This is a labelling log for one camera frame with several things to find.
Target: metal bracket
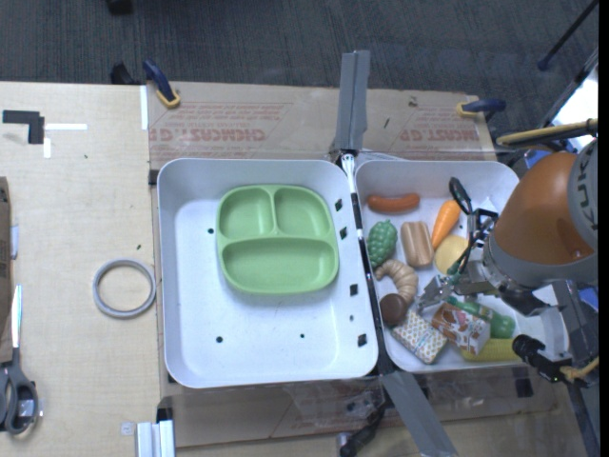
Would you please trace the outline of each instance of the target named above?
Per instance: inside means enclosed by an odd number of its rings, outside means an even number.
[[[363,133],[368,128],[365,96],[369,73],[369,50],[355,50],[343,54],[333,150],[359,151],[363,147]]]
[[[381,381],[421,455],[428,457],[459,455],[411,373],[396,370],[382,375]]]
[[[157,424],[138,423],[135,430],[136,457],[175,457],[173,420]]]
[[[431,278],[427,286],[423,289],[415,305],[417,313],[421,313],[425,308],[437,305],[452,294],[452,288],[440,275]]]

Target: clamp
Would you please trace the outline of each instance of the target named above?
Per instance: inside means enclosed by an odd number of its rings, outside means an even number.
[[[485,119],[490,120],[496,111],[504,111],[506,103],[497,98],[486,98],[475,102],[461,102],[457,104],[457,114],[460,117],[475,118],[480,111],[487,112]]]
[[[169,84],[161,69],[151,59],[144,61],[146,78],[157,86],[156,94],[168,109],[175,109],[180,104],[180,96]]]

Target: white tray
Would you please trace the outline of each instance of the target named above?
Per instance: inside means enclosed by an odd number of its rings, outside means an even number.
[[[302,186],[325,199],[339,245],[339,271],[327,287],[269,296],[226,281],[216,251],[218,203],[233,188],[257,184]],[[378,341],[340,168],[321,160],[176,159],[161,169],[157,190],[165,359],[178,383],[230,387],[349,379],[372,370]]]
[[[429,228],[429,232],[431,232],[438,208],[442,202],[451,197],[448,190],[448,181],[451,176],[459,178],[462,182],[471,197],[474,209],[494,209],[496,212],[501,212],[514,187],[519,182],[519,178],[513,170],[498,162],[369,160],[357,168],[355,175],[365,236],[367,237],[369,230],[376,222],[387,218],[390,219],[398,232],[403,222],[415,221],[424,221]],[[403,214],[381,214],[369,209],[365,204],[365,198],[370,194],[391,197],[403,196],[409,192],[418,193],[422,200],[418,207]],[[466,236],[466,220],[463,213],[459,225],[453,229],[452,233]],[[398,238],[393,257],[405,262],[400,238]],[[433,267],[433,264],[428,268],[417,268],[416,271],[419,274],[418,296],[420,296],[427,283],[439,272]],[[395,287],[388,277],[381,281],[375,280],[375,287],[379,299],[389,292],[395,292]],[[541,289],[536,292],[536,295],[550,305],[556,304],[556,297],[551,288]],[[479,295],[478,301],[500,314],[512,316],[516,320],[515,335],[526,333],[545,343],[545,330],[539,316],[524,317],[507,306],[500,298],[492,295]],[[563,326],[562,329],[564,332],[562,340],[565,346],[561,349],[567,350],[566,328]],[[447,344],[435,362],[428,365],[402,346],[390,334],[387,327],[383,328],[383,333],[387,351],[393,362],[399,368],[410,372],[426,373],[515,364],[514,361],[505,363],[469,362],[461,357],[457,348]]]

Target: roll of tape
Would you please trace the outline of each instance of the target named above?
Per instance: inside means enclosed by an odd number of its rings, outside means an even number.
[[[146,301],[137,308],[134,309],[116,309],[109,306],[100,296],[99,294],[99,285],[102,281],[102,278],[112,269],[114,268],[135,268],[142,272],[148,280],[148,284],[150,285],[150,292]],[[111,316],[113,318],[133,318],[144,311],[146,311],[152,303],[154,302],[154,297],[156,296],[156,281],[154,280],[154,273],[152,269],[146,266],[141,261],[137,259],[130,259],[127,257],[122,257],[118,259],[113,259],[111,261],[103,264],[97,272],[95,273],[95,277],[93,278],[93,300],[95,301],[95,305],[106,315]]]

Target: black tape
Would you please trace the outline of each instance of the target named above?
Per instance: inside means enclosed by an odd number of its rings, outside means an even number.
[[[27,124],[28,144],[45,142],[45,117],[38,111],[3,110],[2,122],[5,124]]]

